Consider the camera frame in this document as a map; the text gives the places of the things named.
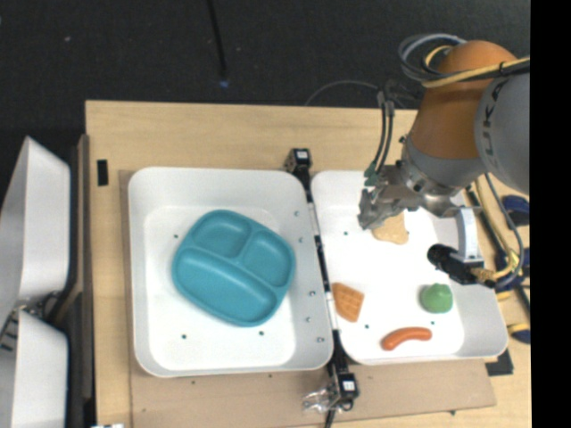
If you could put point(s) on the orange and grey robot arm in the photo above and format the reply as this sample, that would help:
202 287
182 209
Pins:
450 118

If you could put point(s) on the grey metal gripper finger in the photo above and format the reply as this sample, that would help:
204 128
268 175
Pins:
366 210
386 219

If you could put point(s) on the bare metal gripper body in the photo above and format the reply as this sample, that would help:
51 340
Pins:
401 192

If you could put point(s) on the blue divided plate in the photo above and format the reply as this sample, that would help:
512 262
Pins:
232 270

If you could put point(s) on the white plastic tray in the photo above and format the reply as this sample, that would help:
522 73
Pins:
214 350
392 274

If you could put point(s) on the thin black and white rod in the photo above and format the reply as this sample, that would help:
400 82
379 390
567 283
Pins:
318 243

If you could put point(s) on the orange sausage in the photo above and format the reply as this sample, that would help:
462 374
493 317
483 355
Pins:
403 338

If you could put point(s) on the orange biscuit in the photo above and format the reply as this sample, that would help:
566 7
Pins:
348 301

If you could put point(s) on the green round toy vegetable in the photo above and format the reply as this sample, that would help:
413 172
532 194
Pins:
436 299

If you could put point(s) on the black cylinder on white bracket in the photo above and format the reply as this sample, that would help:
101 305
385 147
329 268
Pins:
450 261

